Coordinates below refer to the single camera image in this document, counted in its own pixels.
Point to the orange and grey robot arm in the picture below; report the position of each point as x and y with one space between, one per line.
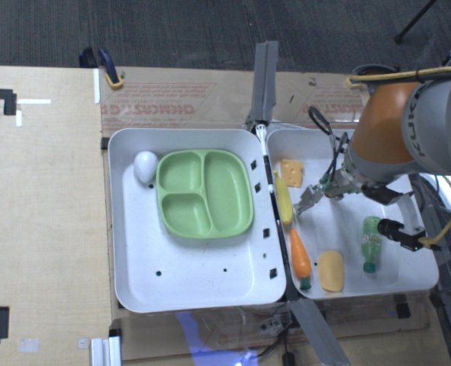
385 128

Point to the green plastic bottle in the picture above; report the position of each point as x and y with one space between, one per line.
371 242

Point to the yellow banana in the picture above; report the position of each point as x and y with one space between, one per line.
283 200

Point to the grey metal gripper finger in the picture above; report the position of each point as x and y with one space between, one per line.
313 195
300 206

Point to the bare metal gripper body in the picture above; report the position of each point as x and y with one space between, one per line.
341 184

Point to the yellow cheese slice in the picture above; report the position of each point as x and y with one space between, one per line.
292 173

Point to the brown cardboard board, red print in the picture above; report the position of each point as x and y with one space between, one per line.
217 97

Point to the orange carrot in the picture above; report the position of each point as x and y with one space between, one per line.
300 257

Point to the yellow bread slice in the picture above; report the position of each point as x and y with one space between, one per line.
330 271

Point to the white egg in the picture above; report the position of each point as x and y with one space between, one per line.
145 165

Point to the white plastic tray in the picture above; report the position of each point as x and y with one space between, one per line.
335 227
194 273

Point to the green divided plate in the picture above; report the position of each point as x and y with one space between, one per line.
225 189

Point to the black cylinder on white bracket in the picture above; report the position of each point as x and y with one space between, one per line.
395 231

